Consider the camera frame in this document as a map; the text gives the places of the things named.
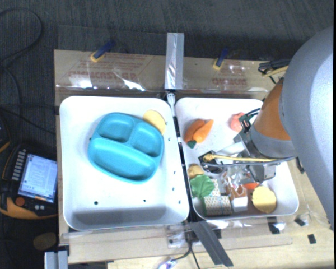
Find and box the yellow round biscuit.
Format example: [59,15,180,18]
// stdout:
[251,185,278,214]

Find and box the yellow toy food lump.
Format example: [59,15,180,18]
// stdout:
[187,163,206,179]

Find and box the pink toy food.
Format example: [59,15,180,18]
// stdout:
[230,112,248,133]

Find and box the patterned green and white can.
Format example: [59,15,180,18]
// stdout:
[202,195,234,217]

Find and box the brown and white toy biscuit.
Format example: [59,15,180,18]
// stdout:
[225,178,249,200]

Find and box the orange carrot with green top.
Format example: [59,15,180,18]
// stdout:
[186,119,214,149]

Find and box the black block with thin wires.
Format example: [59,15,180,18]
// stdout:
[184,229,198,243]

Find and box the brown oval toy food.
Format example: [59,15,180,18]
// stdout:
[32,231,58,251]

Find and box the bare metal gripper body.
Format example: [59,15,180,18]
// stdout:
[233,127,278,183]

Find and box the green toy lettuce leaf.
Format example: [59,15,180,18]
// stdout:
[189,174,216,199]

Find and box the patterned green and white carton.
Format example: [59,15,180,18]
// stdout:
[209,178,222,197]

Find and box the white plastic tray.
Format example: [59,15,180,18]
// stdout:
[59,95,190,231]
[174,96,300,222]

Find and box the white cube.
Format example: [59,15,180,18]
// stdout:
[232,196,249,213]

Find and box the blue divided plate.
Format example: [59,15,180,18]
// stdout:
[87,112,165,185]

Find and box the yellow oval biscuit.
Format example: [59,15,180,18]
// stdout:
[142,109,167,136]

